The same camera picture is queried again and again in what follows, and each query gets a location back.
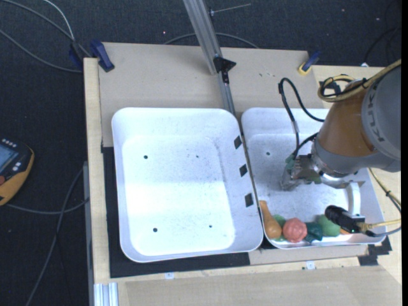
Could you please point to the orange toy carrot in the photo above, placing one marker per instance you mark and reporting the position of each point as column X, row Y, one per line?
column 344, row 231

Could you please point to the orange toy squash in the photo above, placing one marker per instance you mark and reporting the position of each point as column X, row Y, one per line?
column 272, row 226

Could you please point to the light green toy vegetable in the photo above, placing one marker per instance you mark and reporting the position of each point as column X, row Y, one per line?
column 279, row 219

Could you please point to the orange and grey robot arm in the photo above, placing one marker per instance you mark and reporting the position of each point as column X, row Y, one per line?
column 347, row 132

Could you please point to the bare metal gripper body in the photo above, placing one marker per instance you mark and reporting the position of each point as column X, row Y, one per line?
column 306, row 169

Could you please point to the black cylinder on white bracket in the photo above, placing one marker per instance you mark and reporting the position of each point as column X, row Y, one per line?
column 342, row 217

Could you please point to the brown cardboard board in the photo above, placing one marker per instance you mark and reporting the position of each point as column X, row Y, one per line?
column 165, row 78

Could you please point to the dark green toy vegetable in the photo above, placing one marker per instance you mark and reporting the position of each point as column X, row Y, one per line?
column 315, row 229

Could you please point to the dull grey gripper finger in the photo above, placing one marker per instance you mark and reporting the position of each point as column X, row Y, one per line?
column 299, row 183
column 285, row 182

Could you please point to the pink round toy fruit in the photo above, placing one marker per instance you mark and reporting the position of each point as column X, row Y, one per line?
column 294, row 230

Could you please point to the white plastic tray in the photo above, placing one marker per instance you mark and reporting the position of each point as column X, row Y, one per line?
column 303, row 202
column 178, row 186

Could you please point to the green round toy vegetable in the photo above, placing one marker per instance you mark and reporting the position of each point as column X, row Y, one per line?
column 330, row 226

